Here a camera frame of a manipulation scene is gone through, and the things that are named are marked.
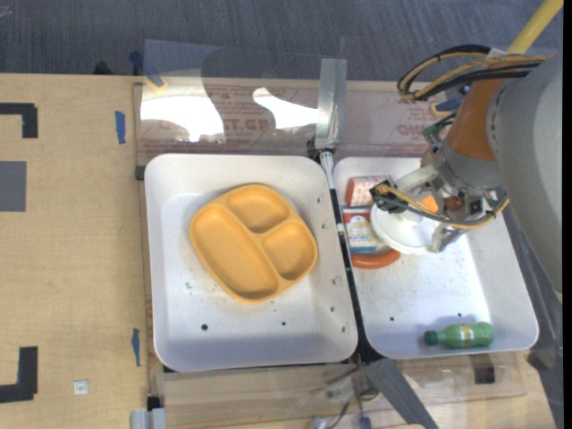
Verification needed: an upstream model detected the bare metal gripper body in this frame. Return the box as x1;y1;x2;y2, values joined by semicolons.
430;171;502;226

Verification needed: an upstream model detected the white bowl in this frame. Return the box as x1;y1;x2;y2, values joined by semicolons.
369;202;442;257

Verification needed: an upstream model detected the white plastic tray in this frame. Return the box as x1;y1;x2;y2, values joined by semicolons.
332;156;540;361
143;152;360;373

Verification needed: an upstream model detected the orange sausage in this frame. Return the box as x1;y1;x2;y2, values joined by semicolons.
349;248;402;271

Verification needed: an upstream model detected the white and blue carton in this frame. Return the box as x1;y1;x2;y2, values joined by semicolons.
341;206;380;255

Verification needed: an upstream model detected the green plastic bottle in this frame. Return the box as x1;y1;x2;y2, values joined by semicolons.
423;321;495;350

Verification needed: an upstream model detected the orange and white carton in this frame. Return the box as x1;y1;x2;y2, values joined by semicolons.
344;174;395;208

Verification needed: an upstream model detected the thin black and white rod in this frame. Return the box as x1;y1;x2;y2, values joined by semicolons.
318;148;364;359

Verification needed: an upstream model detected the orange divided plate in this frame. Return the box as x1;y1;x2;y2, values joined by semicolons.
189;182;319;305

